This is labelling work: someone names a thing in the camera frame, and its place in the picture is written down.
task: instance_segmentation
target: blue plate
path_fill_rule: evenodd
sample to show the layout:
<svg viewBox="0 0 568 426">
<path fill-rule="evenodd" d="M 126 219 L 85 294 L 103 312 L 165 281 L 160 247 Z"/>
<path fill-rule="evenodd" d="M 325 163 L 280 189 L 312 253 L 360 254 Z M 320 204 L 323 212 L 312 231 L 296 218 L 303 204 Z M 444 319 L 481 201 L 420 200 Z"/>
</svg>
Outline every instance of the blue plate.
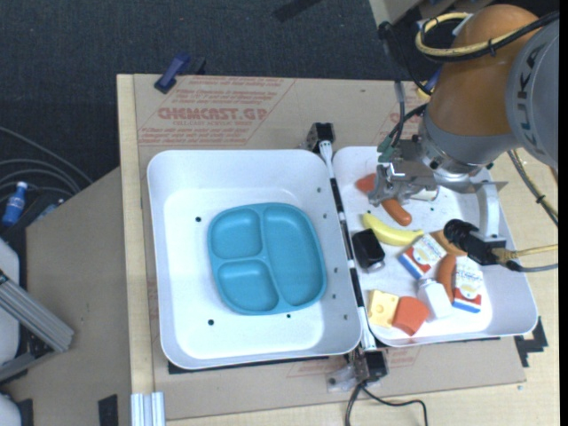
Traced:
<svg viewBox="0 0 568 426">
<path fill-rule="evenodd" d="M 207 234 L 223 301 L 242 314 L 305 308 L 326 290 L 326 267 L 312 222 L 299 208 L 260 203 L 225 210 Z"/>
</svg>

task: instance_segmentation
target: black floor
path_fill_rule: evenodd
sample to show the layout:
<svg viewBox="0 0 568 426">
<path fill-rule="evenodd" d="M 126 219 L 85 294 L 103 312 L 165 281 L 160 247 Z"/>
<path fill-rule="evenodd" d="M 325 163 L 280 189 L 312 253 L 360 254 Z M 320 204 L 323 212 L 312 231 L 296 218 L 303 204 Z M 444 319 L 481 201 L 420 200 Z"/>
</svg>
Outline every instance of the black floor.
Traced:
<svg viewBox="0 0 568 426">
<path fill-rule="evenodd" d="M 539 16 L 559 9 L 559 0 L 499 1 Z M 414 51 L 412 22 L 409 13 L 397 31 L 425 79 L 436 66 Z M 22 160 L 57 164 L 86 185 L 9 131 L 93 180 L 117 167 L 116 75 L 162 73 L 179 51 L 205 58 L 209 75 L 409 79 L 380 45 L 368 0 L 0 0 L 0 201 L 26 175 L 69 189 Z"/>
</svg>

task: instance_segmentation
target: wooden edge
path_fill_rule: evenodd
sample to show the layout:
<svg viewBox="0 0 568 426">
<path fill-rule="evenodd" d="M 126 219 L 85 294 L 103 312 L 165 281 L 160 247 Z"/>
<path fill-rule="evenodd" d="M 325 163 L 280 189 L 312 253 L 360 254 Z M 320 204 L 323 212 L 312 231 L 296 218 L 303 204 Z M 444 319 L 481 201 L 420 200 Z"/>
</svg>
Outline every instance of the wooden edge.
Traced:
<svg viewBox="0 0 568 426">
<path fill-rule="evenodd" d="M 117 75 L 116 83 L 130 340 L 130 382 L 133 393 L 151 393 L 154 391 L 154 369 L 146 284 L 144 228 L 140 207 L 134 77 Z"/>
</svg>

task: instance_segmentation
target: yellow sponge block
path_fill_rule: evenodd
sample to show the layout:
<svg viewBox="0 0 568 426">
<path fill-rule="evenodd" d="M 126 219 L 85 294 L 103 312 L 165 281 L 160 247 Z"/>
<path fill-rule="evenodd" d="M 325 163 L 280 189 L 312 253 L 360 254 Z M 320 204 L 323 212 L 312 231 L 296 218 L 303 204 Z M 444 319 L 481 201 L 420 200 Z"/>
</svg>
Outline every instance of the yellow sponge block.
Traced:
<svg viewBox="0 0 568 426">
<path fill-rule="evenodd" d="M 390 328 L 398 306 L 398 296 L 381 290 L 371 292 L 371 304 L 367 308 L 369 321 L 374 325 Z"/>
</svg>

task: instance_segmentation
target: yellow banana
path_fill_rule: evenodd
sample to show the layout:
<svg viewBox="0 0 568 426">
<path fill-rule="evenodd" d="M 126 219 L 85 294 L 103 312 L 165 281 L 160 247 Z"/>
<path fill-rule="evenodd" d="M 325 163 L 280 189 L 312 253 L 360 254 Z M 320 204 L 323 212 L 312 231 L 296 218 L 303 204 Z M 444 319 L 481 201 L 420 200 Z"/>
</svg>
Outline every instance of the yellow banana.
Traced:
<svg viewBox="0 0 568 426">
<path fill-rule="evenodd" d="M 423 230 L 410 231 L 408 229 L 395 229 L 394 227 L 390 227 L 378 217 L 371 215 L 371 213 L 365 213 L 363 215 L 363 225 L 366 229 L 371 229 L 376 239 L 381 243 L 392 246 L 410 245 L 418 237 L 424 235 Z"/>
</svg>

